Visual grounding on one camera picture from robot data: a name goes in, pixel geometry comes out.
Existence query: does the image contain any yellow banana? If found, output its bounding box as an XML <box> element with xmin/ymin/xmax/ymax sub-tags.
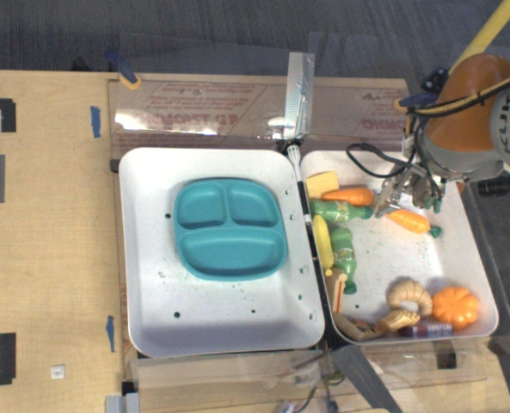
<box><xmin>311</xmin><ymin>213</ymin><xmax>335</xmax><ymax>278</ymax></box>

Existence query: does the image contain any orange pumpkin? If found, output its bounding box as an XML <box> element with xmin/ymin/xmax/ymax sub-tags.
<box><xmin>431</xmin><ymin>286</ymin><xmax>481</xmax><ymax>331</ymax></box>

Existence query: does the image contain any teal divided plate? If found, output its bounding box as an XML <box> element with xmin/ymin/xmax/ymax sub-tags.
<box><xmin>173</xmin><ymin>177</ymin><xmax>289</xmax><ymax>282</ymax></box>

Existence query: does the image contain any green plastic bottle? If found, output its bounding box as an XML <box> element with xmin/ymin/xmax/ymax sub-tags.
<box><xmin>329</xmin><ymin>225</ymin><xmax>359</xmax><ymax>296</ymax></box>
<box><xmin>308</xmin><ymin>198</ymin><xmax>373</xmax><ymax>225</ymax></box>

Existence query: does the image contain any beige croissant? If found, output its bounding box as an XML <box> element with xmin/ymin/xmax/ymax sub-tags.
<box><xmin>385</xmin><ymin>278</ymin><xmax>434</xmax><ymax>318</ymax></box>

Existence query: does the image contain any white plastic tray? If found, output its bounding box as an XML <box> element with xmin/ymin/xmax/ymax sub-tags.
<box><xmin>299</xmin><ymin>149</ymin><xmax>501</xmax><ymax>346</ymax></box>
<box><xmin>118</xmin><ymin>146</ymin><xmax>327</xmax><ymax>359</ymax></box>

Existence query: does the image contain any orange carrot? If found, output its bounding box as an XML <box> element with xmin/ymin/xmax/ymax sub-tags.
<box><xmin>321</xmin><ymin>186</ymin><xmax>376</xmax><ymax>208</ymax></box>
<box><xmin>384</xmin><ymin>208</ymin><xmax>444</xmax><ymax>239</ymax></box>

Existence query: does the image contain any yellow cheese block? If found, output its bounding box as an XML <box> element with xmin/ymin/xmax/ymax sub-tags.
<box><xmin>304</xmin><ymin>170</ymin><xmax>341</xmax><ymax>200</ymax></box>

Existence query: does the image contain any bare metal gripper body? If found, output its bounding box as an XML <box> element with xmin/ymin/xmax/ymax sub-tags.
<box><xmin>383</xmin><ymin>163</ymin><xmax>447</xmax><ymax>191</ymax></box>

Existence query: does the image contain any brown cardboard board red print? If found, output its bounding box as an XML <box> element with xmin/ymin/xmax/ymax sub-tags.
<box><xmin>108</xmin><ymin>73</ymin><xmax>510</xmax><ymax>413</ymax></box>

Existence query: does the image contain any beige printed carton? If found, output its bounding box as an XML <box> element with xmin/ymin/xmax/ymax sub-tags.
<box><xmin>333</xmin><ymin>312</ymin><xmax>387</xmax><ymax>342</ymax></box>

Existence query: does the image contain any black cylinder on white bracket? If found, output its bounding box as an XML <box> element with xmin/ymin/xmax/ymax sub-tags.
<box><xmin>476</xmin><ymin>164</ymin><xmax>510</xmax><ymax>197</ymax></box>

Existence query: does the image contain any toy sandwich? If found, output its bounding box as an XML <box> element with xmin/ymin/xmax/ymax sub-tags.
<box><xmin>324</xmin><ymin>270</ymin><xmax>350</xmax><ymax>316</ymax></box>

